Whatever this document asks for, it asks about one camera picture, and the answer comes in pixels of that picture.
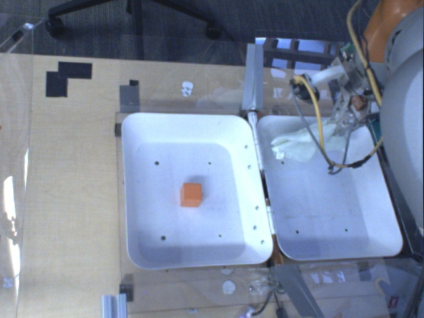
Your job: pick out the thin black and white rod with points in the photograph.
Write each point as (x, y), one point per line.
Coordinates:
(261, 157)

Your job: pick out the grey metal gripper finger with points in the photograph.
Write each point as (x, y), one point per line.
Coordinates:
(340, 118)
(353, 121)

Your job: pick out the white plastic tray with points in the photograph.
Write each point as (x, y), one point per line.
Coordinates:
(195, 224)
(331, 204)

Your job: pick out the pale yellow cloth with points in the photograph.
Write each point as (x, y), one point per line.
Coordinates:
(299, 146)

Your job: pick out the black office chair base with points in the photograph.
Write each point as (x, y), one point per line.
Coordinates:
(136, 2)

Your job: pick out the black cylinder on white bracket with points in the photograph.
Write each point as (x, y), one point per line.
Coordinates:
(304, 89)

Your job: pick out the orange cube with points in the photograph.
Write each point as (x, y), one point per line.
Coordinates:
(191, 195)

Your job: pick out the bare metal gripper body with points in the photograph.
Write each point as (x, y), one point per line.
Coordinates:
(356, 81)

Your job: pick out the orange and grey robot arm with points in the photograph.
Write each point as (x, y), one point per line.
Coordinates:
(405, 118)

